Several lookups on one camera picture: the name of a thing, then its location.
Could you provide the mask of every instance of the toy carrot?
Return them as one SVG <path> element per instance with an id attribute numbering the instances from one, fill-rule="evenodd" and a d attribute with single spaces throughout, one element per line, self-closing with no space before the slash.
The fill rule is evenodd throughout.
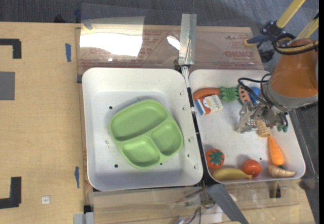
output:
<path id="1" fill-rule="evenodd" d="M 285 162 L 282 151 L 272 136 L 268 137 L 270 157 L 274 165 L 281 166 Z"/>

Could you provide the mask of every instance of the black corner marker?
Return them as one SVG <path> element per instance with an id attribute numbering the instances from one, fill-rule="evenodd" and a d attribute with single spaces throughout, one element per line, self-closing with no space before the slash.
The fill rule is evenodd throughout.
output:
<path id="1" fill-rule="evenodd" d="M 16 208 L 21 203 L 21 177 L 11 177 L 9 198 L 0 199 L 0 209 Z"/>
<path id="2" fill-rule="evenodd" d="M 21 41 L 19 39 L 0 39 L 0 46 L 12 46 L 12 58 L 21 59 Z"/>

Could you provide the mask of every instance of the red tomato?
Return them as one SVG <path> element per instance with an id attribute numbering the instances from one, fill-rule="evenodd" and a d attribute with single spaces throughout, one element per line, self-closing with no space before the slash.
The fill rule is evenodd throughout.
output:
<path id="1" fill-rule="evenodd" d="M 219 149 L 213 148 L 206 152 L 207 166 L 211 169 L 216 169 L 224 164 L 225 156 Z"/>
<path id="2" fill-rule="evenodd" d="M 262 171 L 261 164 L 253 159 L 247 159 L 243 165 L 243 172 L 246 174 L 251 174 L 252 177 L 256 177 Z"/>

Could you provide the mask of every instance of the gray square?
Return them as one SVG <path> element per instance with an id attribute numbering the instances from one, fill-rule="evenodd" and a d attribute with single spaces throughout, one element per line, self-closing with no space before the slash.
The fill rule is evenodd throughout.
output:
<path id="1" fill-rule="evenodd" d="M 0 72 L 0 100 L 15 100 L 15 72 Z"/>

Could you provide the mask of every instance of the white tray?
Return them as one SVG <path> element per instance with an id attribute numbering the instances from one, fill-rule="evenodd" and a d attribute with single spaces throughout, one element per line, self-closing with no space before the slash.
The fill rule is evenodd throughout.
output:
<path id="1" fill-rule="evenodd" d="M 189 186 L 203 176 L 184 78 L 170 69 L 92 68 L 82 78 L 88 178 L 100 191 Z M 162 103 L 178 123 L 184 143 L 170 159 L 149 169 L 131 166 L 109 135 L 110 118 L 144 99 Z"/>
<path id="2" fill-rule="evenodd" d="M 189 76 L 190 87 L 194 93 L 205 87 L 237 87 L 238 78 L 246 77 L 256 80 L 268 72 L 261 70 L 195 70 Z M 251 82 L 244 82 L 248 86 L 257 86 Z M 224 166 L 242 168 L 247 158 L 258 160 L 262 165 L 262 172 L 252 180 L 218 181 L 221 183 L 256 182 L 276 180 L 267 172 L 269 162 L 267 138 L 261 138 L 256 131 L 237 133 L 234 127 L 239 122 L 239 110 L 242 104 L 239 101 L 222 101 L 224 109 L 216 113 L 201 116 L 195 108 L 201 141 L 206 152 L 210 148 L 218 148 L 225 155 Z M 271 134 L 280 146 L 285 157 L 284 166 L 288 170 L 296 171 L 291 179 L 301 178 L 306 170 L 303 155 L 301 153 L 297 137 L 287 116 L 289 128 L 287 133 L 271 129 Z"/>

